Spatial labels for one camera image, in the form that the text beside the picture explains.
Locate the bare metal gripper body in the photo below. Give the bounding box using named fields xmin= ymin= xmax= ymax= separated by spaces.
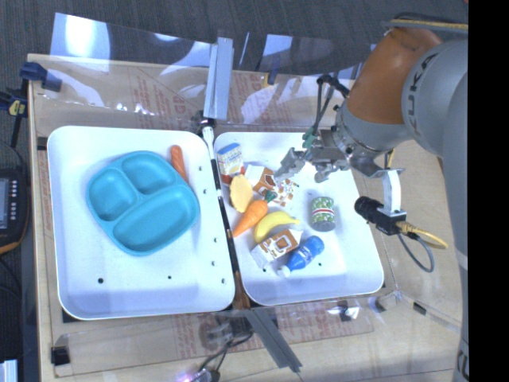
xmin=304 ymin=128 xmax=389 ymax=179

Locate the white and orange carton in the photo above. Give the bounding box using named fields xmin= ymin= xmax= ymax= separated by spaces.
xmin=243 ymin=163 xmax=276 ymax=195
xmin=250 ymin=228 xmax=304 ymax=271
xmin=273 ymin=176 xmax=300 ymax=208

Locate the green can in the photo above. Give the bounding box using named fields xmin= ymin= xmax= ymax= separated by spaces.
xmin=309 ymin=196 xmax=337 ymax=232

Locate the yellow biscuit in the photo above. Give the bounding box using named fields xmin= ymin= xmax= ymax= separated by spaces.
xmin=228 ymin=173 xmax=255 ymax=214

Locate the yellow banana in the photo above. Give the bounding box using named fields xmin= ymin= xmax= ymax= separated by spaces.
xmin=253 ymin=210 xmax=301 ymax=245

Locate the orange carrot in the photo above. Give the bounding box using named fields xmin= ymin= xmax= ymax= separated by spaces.
xmin=231 ymin=190 xmax=278 ymax=239

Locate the blue bottle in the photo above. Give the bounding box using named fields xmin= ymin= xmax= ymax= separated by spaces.
xmin=276 ymin=235 xmax=326 ymax=279

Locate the white plastic tray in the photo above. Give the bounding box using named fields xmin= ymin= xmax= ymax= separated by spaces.
xmin=46 ymin=124 xmax=237 ymax=321
xmin=213 ymin=131 xmax=386 ymax=307

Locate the orange sausage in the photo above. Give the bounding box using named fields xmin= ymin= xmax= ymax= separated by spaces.
xmin=169 ymin=144 xmax=190 ymax=185

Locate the blue divided plate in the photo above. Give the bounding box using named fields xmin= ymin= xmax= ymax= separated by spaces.
xmin=85 ymin=150 xmax=201 ymax=257

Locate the brown cardboard board, red print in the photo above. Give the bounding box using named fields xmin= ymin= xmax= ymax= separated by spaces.
xmin=32 ymin=62 xmax=395 ymax=364

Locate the black cylinder on white bracket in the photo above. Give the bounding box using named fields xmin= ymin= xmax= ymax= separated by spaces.
xmin=353 ymin=168 xmax=409 ymax=236

